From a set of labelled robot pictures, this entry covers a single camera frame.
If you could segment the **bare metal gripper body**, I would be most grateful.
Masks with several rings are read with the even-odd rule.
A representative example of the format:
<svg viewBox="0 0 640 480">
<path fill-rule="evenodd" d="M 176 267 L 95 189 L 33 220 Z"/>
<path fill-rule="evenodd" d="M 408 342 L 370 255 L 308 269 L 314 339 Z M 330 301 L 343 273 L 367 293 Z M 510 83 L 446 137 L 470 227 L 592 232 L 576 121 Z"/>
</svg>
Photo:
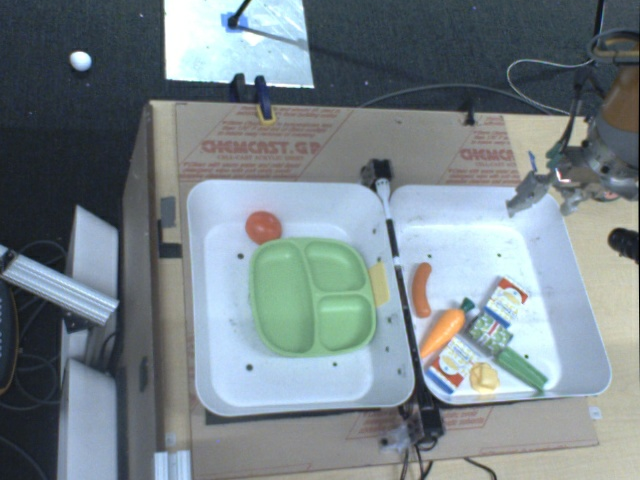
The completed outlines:
<svg viewBox="0 0 640 480">
<path fill-rule="evenodd" d="M 638 169 L 613 153 L 569 146 L 564 152 L 549 156 L 549 169 L 555 174 L 559 191 L 590 190 L 594 193 L 592 199 L 599 202 L 639 199 Z"/>
</svg>

